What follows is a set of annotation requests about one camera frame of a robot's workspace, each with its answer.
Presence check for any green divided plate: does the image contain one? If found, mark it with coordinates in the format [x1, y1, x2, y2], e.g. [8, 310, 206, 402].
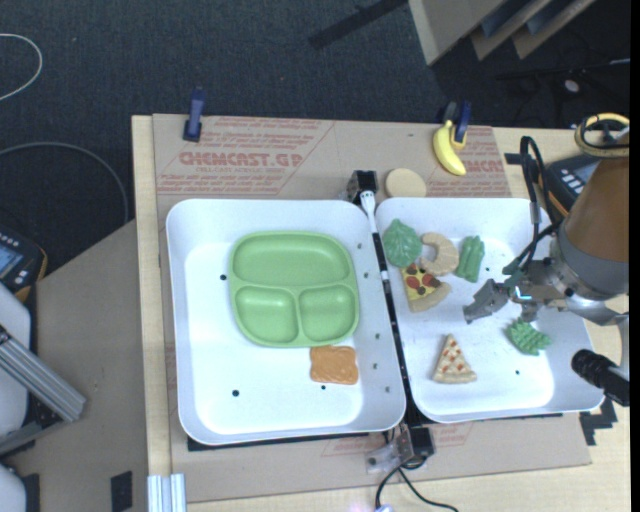
[229, 230, 361, 349]

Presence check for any beige croissant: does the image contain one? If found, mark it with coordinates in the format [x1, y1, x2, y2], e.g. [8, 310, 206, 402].
[418, 231, 461, 278]

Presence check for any black block with thin wires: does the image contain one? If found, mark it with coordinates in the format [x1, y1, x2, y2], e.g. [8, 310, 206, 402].
[346, 169, 378, 204]
[366, 424, 437, 475]

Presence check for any green lettuce leaf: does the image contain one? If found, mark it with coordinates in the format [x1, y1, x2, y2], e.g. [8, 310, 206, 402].
[381, 218, 424, 270]

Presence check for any beige round biscuit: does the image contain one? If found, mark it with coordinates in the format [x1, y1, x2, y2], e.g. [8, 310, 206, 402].
[384, 167, 428, 200]

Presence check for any green jagged leaf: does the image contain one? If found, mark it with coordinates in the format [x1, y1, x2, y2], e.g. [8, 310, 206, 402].
[504, 317, 554, 357]

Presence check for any yellow banana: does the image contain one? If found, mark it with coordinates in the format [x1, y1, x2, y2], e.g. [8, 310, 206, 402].
[432, 119, 468, 177]

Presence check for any green asparagus bundle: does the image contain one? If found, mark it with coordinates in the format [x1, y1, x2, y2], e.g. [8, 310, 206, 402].
[453, 234, 486, 285]

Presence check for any thin black and white rod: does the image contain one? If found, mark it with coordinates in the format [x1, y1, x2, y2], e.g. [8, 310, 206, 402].
[359, 191, 417, 432]

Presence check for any black cylinder on white bracket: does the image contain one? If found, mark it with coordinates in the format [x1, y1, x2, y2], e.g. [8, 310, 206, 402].
[569, 293, 630, 407]

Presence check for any lattice pie slice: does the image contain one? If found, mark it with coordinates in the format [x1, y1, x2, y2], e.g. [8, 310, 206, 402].
[431, 333, 478, 385]

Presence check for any brown cardboard board red print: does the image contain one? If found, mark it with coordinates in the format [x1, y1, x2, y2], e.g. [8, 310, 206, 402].
[152, 113, 594, 504]

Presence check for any white plastic tray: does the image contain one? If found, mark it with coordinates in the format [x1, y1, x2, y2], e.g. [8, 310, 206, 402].
[165, 198, 408, 447]
[373, 196, 607, 425]

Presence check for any pepperoni pizza slice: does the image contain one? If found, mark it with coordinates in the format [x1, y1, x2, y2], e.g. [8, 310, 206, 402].
[400, 262, 453, 315]

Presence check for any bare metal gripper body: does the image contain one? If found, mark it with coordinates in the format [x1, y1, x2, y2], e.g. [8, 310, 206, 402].
[508, 252, 580, 315]

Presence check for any orange toast slice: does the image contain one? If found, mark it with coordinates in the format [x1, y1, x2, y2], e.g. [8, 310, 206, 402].
[308, 344, 361, 386]

